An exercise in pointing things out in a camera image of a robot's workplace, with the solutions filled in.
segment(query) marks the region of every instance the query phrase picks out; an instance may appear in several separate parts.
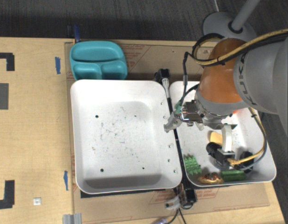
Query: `brown cylindrical robot part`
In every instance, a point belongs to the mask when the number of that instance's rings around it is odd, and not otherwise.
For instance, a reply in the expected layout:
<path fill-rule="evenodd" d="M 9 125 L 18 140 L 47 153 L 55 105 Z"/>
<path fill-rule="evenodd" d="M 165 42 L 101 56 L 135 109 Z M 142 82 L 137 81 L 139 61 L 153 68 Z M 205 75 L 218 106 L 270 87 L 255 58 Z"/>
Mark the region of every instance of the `brown cylindrical robot part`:
<path fill-rule="evenodd" d="M 225 55 L 244 43 L 244 41 L 234 38 L 222 40 L 213 48 L 209 59 Z M 242 101 L 233 80 L 235 60 L 236 58 L 226 62 L 225 65 L 204 68 L 199 85 L 199 92 L 204 99 L 224 104 Z"/>

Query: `small white cube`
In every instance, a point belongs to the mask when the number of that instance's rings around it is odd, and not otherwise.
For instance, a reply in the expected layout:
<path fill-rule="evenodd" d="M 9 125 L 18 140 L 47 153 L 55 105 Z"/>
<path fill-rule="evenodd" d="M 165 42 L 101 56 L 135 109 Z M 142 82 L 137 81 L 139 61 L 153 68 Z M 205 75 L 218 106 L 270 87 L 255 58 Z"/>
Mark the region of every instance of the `small white cube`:
<path fill-rule="evenodd" d="M 41 205 L 41 197 L 35 197 L 33 198 L 33 205 Z"/>

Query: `gray pole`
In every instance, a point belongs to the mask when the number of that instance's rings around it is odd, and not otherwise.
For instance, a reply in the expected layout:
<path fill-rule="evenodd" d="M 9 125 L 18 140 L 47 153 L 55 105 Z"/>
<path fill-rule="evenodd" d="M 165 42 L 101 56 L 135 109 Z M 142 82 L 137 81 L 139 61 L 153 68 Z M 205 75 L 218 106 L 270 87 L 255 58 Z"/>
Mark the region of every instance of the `gray pole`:
<path fill-rule="evenodd" d="M 233 30 L 239 31 L 243 27 L 243 25 L 246 23 L 247 19 L 254 11 L 259 2 L 260 0 L 247 0 L 245 2 L 240 12 L 231 24 Z"/>

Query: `wooden surface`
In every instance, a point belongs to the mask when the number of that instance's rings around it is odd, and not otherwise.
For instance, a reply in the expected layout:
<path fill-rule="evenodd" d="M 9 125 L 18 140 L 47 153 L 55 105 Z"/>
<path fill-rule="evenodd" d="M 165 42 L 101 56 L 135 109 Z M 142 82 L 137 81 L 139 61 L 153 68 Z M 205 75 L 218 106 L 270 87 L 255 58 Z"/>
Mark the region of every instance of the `wooden surface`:
<path fill-rule="evenodd" d="M 15 205 L 0 210 L 0 223 L 61 224 L 63 214 L 74 212 L 64 63 L 64 44 L 71 41 L 0 38 L 0 52 L 15 55 L 15 71 L 7 72 L 6 61 L 0 60 L 0 83 L 9 83 L 9 109 L 0 110 L 0 199 L 4 181 L 15 180 Z M 165 44 L 189 46 L 189 42 Z M 55 57 L 61 59 L 59 75 Z M 68 171 L 69 191 L 64 171 Z M 186 215 L 185 219 L 188 224 L 284 223 L 272 184 L 265 187 L 271 203 L 268 207 Z M 34 206 L 34 197 L 41 197 L 42 204 Z"/>

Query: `teal container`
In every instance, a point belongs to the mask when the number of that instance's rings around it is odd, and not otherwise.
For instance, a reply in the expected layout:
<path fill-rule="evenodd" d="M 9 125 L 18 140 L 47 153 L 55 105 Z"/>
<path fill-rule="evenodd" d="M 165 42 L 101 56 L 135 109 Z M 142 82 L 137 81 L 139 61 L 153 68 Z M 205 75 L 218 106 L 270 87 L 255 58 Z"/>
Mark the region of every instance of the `teal container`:
<path fill-rule="evenodd" d="M 70 50 L 69 58 L 76 80 L 124 80 L 127 77 L 124 53 L 114 42 L 76 43 Z"/>

